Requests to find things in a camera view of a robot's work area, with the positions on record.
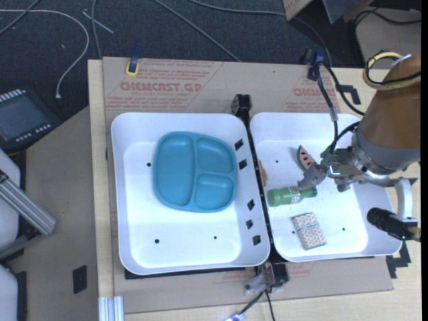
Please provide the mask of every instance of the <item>brown cylinder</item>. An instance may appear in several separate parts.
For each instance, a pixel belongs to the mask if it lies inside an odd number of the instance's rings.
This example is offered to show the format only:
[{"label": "brown cylinder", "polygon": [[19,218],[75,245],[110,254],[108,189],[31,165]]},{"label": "brown cylinder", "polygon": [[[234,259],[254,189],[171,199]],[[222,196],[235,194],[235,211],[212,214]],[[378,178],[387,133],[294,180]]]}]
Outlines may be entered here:
[{"label": "brown cylinder", "polygon": [[[397,62],[384,82],[420,71],[421,57],[411,56]],[[359,128],[367,140],[379,146],[421,148],[421,81],[396,90],[378,90]]]}]

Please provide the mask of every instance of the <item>blue bowl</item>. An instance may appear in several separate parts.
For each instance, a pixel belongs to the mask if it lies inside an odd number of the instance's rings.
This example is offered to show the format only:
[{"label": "blue bowl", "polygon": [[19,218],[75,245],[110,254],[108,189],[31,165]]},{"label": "blue bowl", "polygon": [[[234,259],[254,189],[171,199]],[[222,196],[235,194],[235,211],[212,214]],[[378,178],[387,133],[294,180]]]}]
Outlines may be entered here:
[{"label": "blue bowl", "polygon": [[163,204],[186,211],[222,211],[237,187],[235,154],[222,140],[192,132],[171,132],[156,148],[153,186]]}]

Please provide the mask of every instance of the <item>dark floor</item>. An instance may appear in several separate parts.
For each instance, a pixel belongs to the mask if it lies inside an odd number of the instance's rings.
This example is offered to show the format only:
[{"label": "dark floor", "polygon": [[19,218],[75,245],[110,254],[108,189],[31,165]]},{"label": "dark floor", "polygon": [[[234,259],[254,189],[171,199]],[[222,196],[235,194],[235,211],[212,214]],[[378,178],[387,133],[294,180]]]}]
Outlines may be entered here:
[{"label": "dark floor", "polygon": [[[0,9],[25,9],[35,0],[0,0]],[[342,19],[332,25],[322,0],[313,0],[298,18],[226,13],[185,0],[159,0],[182,14],[224,46],[208,40],[182,19],[152,0],[98,0],[96,20],[103,56],[129,57],[134,44],[143,44],[141,57],[182,60],[214,60],[296,64],[306,48],[320,49],[321,37],[336,67],[362,68],[350,24]],[[282,0],[198,0],[230,9],[284,12]],[[55,99],[61,75],[77,59],[86,44],[82,28],[71,19],[53,13],[28,13],[13,27],[4,29],[19,14],[0,11],[0,88],[28,86],[43,103],[63,119],[88,105],[87,60],[98,58],[88,14],[93,0],[41,0],[34,8],[55,10],[78,19],[88,30],[86,55],[66,75]],[[376,0],[377,7],[416,9],[421,0]]]}]

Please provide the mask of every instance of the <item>green tube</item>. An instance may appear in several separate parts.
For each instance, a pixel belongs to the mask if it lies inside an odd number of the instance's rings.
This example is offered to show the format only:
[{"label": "green tube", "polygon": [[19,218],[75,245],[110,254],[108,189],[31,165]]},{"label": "green tube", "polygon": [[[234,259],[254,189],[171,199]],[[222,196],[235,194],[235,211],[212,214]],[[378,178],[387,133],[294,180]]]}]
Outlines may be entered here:
[{"label": "green tube", "polygon": [[299,191],[296,186],[293,186],[283,189],[269,190],[267,192],[267,201],[272,207],[279,205],[291,205],[292,203],[299,203],[305,197],[315,197],[316,194],[316,187]]}]

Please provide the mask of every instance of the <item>screen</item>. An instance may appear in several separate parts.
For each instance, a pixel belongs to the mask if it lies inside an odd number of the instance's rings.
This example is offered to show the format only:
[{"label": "screen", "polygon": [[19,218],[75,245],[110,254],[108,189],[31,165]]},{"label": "screen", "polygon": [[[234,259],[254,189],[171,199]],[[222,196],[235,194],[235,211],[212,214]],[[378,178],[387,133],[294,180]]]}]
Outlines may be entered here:
[{"label": "screen", "polygon": [[25,95],[0,104],[0,135],[5,141],[17,138],[48,121]]}]

